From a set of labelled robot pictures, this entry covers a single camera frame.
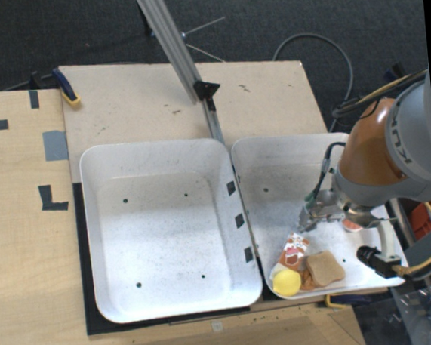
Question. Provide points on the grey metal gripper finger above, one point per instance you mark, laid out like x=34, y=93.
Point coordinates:
x=303, y=221
x=314, y=224

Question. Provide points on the white plastic tray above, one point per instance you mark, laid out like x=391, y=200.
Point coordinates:
x=279, y=199
x=160, y=234

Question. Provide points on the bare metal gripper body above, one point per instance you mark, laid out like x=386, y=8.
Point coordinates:
x=328, y=203

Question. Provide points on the pink round thing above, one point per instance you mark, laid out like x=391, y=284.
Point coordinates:
x=352, y=225

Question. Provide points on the brown bread slice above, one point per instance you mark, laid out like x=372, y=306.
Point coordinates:
x=325, y=268

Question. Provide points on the yellow ball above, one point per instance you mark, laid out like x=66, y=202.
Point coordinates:
x=286, y=282

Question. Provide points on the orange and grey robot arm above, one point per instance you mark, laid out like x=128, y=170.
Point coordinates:
x=373, y=153

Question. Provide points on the black cylinder on white bracket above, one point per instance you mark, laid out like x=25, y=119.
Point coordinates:
x=377, y=260

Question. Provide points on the orange biscuit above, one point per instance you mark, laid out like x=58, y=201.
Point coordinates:
x=306, y=279

